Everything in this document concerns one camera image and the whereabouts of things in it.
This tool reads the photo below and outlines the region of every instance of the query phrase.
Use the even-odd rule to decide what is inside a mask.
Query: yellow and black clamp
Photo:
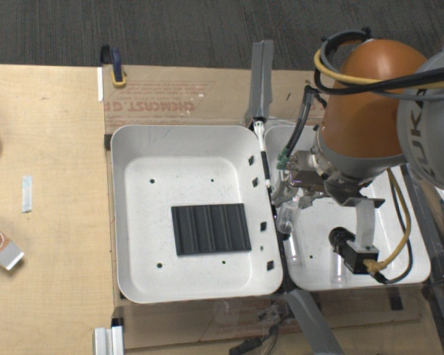
[[[103,45],[100,50],[100,62],[113,66],[112,83],[115,87],[121,88],[126,85],[126,75],[121,67],[121,57],[118,47],[110,47],[108,44]]]

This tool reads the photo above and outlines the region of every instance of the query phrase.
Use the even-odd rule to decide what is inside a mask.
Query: black cylinder
[[[341,226],[334,228],[328,236],[333,250],[335,250],[335,252],[338,252],[342,257],[344,257],[345,255],[343,250],[346,242],[348,240],[354,242],[355,238],[356,236],[352,232],[346,230],[345,228],[342,228]]]

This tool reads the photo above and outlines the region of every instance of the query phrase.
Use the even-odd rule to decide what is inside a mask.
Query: white tray
[[[112,137],[112,165],[117,278],[129,300],[244,297],[279,288],[276,230],[259,143],[248,129],[124,126]],[[251,251],[178,257],[171,207],[223,203],[245,205]]]
[[[293,126],[274,126],[266,131],[265,142],[273,185],[279,176],[279,172],[276,171],[277,154],[287,143],[292,131]],[[309,150],[314,137],[315,132],[312,127],[306,126],[296,149]],[[393,172],[411,213],[410,242],[414,258],[414,265],[409,275],[398,284],[421,283],[430,274],[430,259],[400,168],[394,168]],[[380,250],[379,260],[386,259],[403,236],[386,173],[378,176],[368,188],[362,189],[361,193],[367,197],[386,200],[379,209],[376,209],[374,238],[374,245]],[[313,206],[301,212],[293,235],[284,242],[289,275],[293,282],[299,288],[308,291],[379,286],[380,284],[369,275],[352,274],[343,265],[343,260],[333,252],[328,235],[336,226],[343,226],[355,233],[355,209],[341,207],[333,199],[325,197],[315,200]],[[402,274],[407,267],[408,259],[407,249],[404,247],[383,274],[389,279]]]

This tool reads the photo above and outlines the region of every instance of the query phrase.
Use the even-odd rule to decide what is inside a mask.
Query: wooden table
[[[91,354],[113,280],[103,105],[97,70],[0,65],[0,229],[24,251],[0,268],[0,354]],[[33,210],[21,212],[21,179]],[[412,322],[334,330],[346,354],[441,354],[428,304]],[[226,354],[239,341],[132,351]],[[310,354],[302,334],[274,354]]]

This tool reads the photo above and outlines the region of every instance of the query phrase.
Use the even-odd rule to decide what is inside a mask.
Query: green connector
[[[289,161],[289,158],[286,155],[284,155],[284,157],[278,162],[276,168],[277,169],[286,169],[286,165],[287,165],[288,161]]]
[[[282,149],[282,151],[281,151],[281,152],[279,153],[279,155],[278,155],[278,160],[281,160],[281,159],[286,155],[287,150],[288,150],[287,147],[284,147],[284,148]]]

